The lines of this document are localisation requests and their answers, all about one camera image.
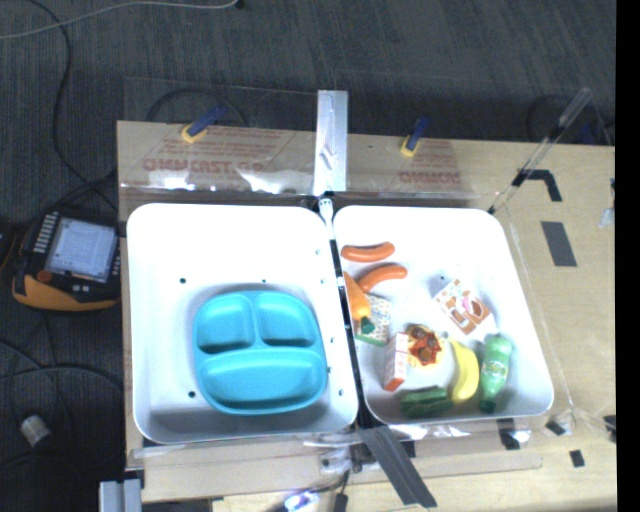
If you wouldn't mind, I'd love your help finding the small silver can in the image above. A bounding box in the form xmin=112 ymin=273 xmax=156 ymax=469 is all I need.
xmin=19 ymin=414 xmax=53 ymax=448

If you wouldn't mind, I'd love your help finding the orange carrot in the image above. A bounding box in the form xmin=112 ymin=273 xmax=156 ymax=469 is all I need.
xmin=342 ymin=270 xmax=376 ymax=335

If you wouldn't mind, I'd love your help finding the white plastic tray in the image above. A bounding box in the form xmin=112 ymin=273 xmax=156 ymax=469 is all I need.
xmin=331 ymin=204 xmax=555 ymax=427
xmin=125 ymin=202 xmax=360 ymax=445

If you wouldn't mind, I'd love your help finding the white and green carton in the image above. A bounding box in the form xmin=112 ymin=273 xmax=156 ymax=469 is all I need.
xmin=353 ymin=293 xmax=392 ymax=348

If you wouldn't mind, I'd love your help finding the blue divided plate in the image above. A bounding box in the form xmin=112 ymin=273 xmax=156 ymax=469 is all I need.
xmin=192 ymin=290 xmax=330 ymax=416

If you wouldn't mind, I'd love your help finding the white and orange carton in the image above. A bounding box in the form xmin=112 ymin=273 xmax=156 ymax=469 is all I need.
xmin=382 ymin=331 xmax=411 ymax=393

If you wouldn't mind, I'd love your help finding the green bottle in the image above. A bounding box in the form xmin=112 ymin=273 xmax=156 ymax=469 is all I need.
xmin=478 ymin=334 xmax=514 ymax=415

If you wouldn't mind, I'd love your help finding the pizza slice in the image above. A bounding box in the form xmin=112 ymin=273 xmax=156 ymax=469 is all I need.
xmin=403 ymin=323 xmax=448 ymax=369

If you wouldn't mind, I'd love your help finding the white and orange packet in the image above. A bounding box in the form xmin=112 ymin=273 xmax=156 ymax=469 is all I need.
xmin=432 ymin=277 xmax=493 ymax=336

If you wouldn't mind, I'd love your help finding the brown cardboard board red print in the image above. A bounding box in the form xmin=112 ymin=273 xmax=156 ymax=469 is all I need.
xmin=115 ymin=120 xmax=546 ymax=504

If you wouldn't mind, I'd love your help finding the green cucumber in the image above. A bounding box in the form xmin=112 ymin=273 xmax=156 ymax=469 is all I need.
xmin=399 ymin=386 xmax=454 ymax=419

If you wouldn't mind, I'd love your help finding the orange sausage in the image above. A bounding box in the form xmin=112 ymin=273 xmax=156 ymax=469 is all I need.
xmin=356 ymin=263 xmax=409 ymax=294
xmin=340 ymin=241 xmax=396 ymax=264

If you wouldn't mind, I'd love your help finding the yellow banana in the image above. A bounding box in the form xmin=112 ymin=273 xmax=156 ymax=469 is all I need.
xmin=448 ymin=338 xmax=481 ymax=405

